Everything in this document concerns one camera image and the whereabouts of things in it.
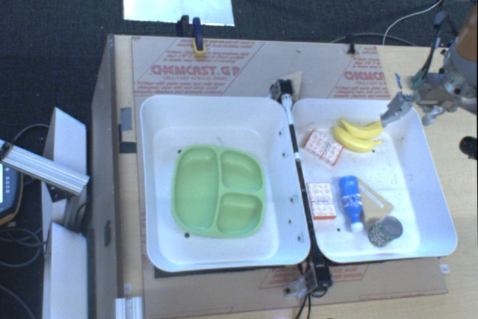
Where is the green divided plate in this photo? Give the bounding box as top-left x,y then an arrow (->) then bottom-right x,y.
170,143 -> 267,240

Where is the thin black and white rod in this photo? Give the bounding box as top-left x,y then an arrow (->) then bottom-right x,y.
280,93 -> 324,273

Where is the blue bottle with white cap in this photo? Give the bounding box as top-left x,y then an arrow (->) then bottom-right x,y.
338,175 -> 365,234

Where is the tan cardboard triangle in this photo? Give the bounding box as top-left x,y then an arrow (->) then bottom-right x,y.
282,69 -> 304,99

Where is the brown cardboard board red print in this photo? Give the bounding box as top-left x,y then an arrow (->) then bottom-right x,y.
131,35 -> 449,306

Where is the orange and white packet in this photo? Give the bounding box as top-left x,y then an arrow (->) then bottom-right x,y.
301,128 -> 345,167
305,182 -> 338,221

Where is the green can with grey lid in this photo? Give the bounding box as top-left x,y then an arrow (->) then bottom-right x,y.
367,215 -> 405,249

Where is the yellow banana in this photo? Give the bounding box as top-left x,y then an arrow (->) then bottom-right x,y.
332,117 -> 386,155

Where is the white plastic tray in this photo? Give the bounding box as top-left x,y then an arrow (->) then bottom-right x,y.
291,97 -> 459,264
139,93 -> 313,273

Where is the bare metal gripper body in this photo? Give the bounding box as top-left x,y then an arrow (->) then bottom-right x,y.
412,72 -> 478,108

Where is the black block with thin wires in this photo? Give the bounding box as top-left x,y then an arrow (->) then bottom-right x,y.
270,78 -> 297,100
305,260 -> 334,291

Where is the black cylinder on white bracket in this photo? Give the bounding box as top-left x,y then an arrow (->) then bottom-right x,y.
459,136 -> 478,161

